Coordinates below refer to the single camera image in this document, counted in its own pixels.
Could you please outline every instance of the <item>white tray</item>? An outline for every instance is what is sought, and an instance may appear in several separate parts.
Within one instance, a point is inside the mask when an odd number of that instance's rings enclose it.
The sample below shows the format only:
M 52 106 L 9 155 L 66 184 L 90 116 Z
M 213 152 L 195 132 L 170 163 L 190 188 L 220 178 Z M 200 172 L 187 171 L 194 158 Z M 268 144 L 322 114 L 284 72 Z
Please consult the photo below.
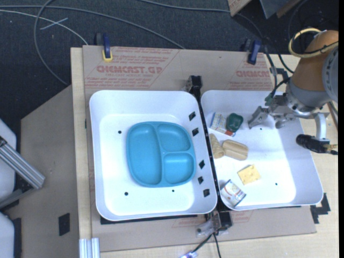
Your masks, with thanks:
M 190 120 L 193 112 L 196 116 Z M 105 219 L 206 214 L 215 208 L 217 193 L 194 96 L 182 91 L 102 90 L 90 99 L 90 116 L 96 206 Z M 196 174 L 191 181 L 175 187 L 149 188 L 131 177 L 126 161 L 126 135 L 132 125 L 144 121 L 176 123 L 188 131 L 196 156 Z M 193 136 L 196 128 L 198 134 Z
M 233 210 L 311 205 L 320 202 L 323 197 L 311 152 L 295 141 L 297 135 L 303 134 L 299 119 L 276 129 L 273 118 L 269 116 L 263 124 L 249 129 L 248 120 L 259 105 L 264 106 L 268 93 L 211 90 L 202 95 L 208 132 L 215 134 L 221 144 L 231 139 L 245 144 L 249 149 L 248 158 L 244 161 L 226 156 L 214 160 L 220 188 L 231 179 L 246 193 L 236 207 L 221 196 L 224 204 Z M 224 116 L 230 113 L 243 116 L 244 121 L 234 137 L 209 128 L 215 112 Z M 243 185 L 237 172 L 251 164 L 255 164 L 261 179 Z

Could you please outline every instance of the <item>blue clamp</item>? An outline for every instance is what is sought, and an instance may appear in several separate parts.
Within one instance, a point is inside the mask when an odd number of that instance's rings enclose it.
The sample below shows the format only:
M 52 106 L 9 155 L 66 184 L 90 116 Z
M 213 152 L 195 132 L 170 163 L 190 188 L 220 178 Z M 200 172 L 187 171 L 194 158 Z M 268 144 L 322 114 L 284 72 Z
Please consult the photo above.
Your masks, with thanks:
M 262 46 L 262 42 L 259 40 L 254 40 L 251 48 L 251 53 L 248 55 L 247 62 L 255 65 L 257 60 L 257 55 L 260 50 L 260 47 Z
M 104 42 L 104 49 L 102 51 L 103 59 L 105 62 L 111 62 L 113 57 L 112 57 L 109 37 L 106 33 L 103 34 L 103 42 Z

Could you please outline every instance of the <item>white cable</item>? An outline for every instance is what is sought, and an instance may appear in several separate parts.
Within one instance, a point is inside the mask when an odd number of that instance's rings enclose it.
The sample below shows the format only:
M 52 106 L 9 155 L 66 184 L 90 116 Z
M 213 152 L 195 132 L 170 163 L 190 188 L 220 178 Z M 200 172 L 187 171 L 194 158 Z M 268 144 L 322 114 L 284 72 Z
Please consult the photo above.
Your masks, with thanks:
M 31 15 L 29 13 L 26 13 L 26 12 L 20 12 L 20 11 L 9 11 L 9 10 L 0 10 L 0 11 L 3 11 L 3 12 L 9 12 L 9 13 L 17 13 L 19 15 L 25 15 L 25 16 L 30 16 L 30 17 L 34 17 L 36 18 L 37 16 L 36 15 Z M 45 21 L 48 21 L 48 22 L 51 22 L 53 23 L 54 25 L 59 25 L 63 28 L 65 28 L 66 30 L 69 30 L 71 33 L 75 34 L 77 37 L 79 37 L 86 45 L 88 45 L 87 41 L 81 36 L 79 35 L 77 32 L 73 31 L 72 29 L 70 29 L 69 27 L 66 27 L 58 22 L 55 22 L 55 21 L 52 21 L 50 19 L 47 19 L 47 18 L 44 18 L 44 17 L 39 17 L 40 19 L 42 20 L 45 20 Z

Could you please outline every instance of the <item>toy sink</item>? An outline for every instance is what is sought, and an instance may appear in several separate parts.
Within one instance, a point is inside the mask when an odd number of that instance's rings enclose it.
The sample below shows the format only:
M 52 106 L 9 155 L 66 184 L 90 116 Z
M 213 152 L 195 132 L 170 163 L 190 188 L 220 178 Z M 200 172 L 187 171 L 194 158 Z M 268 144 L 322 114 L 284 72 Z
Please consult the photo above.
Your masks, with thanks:
M 266 91 L 211 90 L 202 95 L 208 132 L 213 133 L 220 143 L 231 139 L 246 145 L 249 150 L 243 161 L 227 156 L 214 160 L 219 187 L 231 179 L 246 193 L 235 207 L 221 195 L 224 204 L 233 210 L 312 205 L 323 197 L 311 152 L 296 144 L 297 135 L 304 133 L 299 119 L 276 129 L 272 116 L 269 116 L 264 123 L 249 129 L 248 120 L 258 106 L 264 106 L 268 94 Z M 223 116 L 236 113 L 243 117 L 234 137 L 209 128 L 215 112 Z M 252 164 L 261 178 L 244 185 L 237 172 Z
M 96 206 L 105 219 L 206 214 L 215 208 L 217 192 L 194 96 L 101 90 L 89 105 Z

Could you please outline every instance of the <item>green object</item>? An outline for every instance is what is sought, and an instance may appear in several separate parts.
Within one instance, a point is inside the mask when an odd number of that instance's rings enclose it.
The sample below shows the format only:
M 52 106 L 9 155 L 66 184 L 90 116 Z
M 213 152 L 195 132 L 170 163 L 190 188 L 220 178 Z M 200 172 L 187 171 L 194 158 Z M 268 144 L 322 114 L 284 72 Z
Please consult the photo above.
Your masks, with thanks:
M 243 122 L 242 116 L 235 113 L 231 113 L 227 117 L 226 129 L 232 132 L 236 132 L 239 129 L 242 122 Z

